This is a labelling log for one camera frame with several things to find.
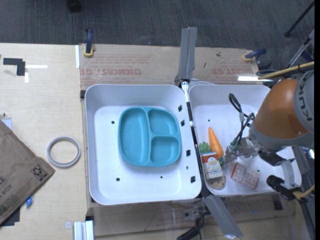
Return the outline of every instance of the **gray floor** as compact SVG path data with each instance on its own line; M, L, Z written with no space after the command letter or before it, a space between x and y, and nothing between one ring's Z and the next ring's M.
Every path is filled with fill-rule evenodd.
M260 61L287 66L315 27L313 0L0 0L0 42L78 44L86 28L97 44L180 46L181 29L198 27L198 47L264 48Z

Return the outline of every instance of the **white tray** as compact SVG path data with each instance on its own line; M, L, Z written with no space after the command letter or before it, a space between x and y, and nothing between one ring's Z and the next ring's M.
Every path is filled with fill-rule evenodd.
M121 157L118 146L120 115L134 106L165 109L176 117L181 133L181 155L175 163L141 167ZM202 183L186 100L180 88L174 85L93 85L85 93L85 113L89 189L97 203L190 200L199 195Z
M229 93L233 93L245 114L253 112L257 114L264 98L270 88L264 85L194 85L189 89L189 99L191 104L193 124L198 143L203 141L209 143L208 127L212 127L219 142L226 150L230 142L237 136L241 128L239 112L229 101ZM243 138L248 136L248 128L243 132ZM277 153L279 156L290 159L294 158L291 147ZM248 166L250 169L259 171L259 179L255 189L244 186L230 178L235 163ZM301 185L301 174L296 160L292 163L295 183ZM211 188L206 181L206 186L218 196L252 195L258 193L271 193L274 190L267 185L267 178L275 175L284 179L281 166L273 167L263 161L259 156L244 158L238 157L236 160L223 165L223 173L226 177L225 187L217 190Z

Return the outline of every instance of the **brown paper bag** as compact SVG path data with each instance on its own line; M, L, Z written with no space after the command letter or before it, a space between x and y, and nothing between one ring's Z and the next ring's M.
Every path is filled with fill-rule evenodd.
M0 120L0 224L54 172Z

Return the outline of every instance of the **white ring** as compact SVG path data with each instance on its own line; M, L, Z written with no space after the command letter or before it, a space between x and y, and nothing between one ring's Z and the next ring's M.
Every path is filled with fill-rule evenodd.
M69 141L76 146L77 154L76 154L75 159L73 159L71 162L59 163L59 162L56 162L55 160L52 159L51 154L50 154L51 148L53 147L54 144L56 144L57 142L60 142L60 141ZM80 144L74 138L69 137L69 136L61 136L61 137L54 138L49 143L48 147L46 148L46 156L48 157L50 163L56 167L59 167L59 168L68 168L70 166L73 166L79 160L80 155L81 155Z

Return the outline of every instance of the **carrot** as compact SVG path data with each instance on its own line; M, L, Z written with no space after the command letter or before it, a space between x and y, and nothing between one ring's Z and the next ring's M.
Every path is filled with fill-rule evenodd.
M221 144L211 127L209 127L208 130L208 135L209 135L209 145L211 148L211 151L216 151L216 154L219 158L221 158L224 155L224 151L221 147Z

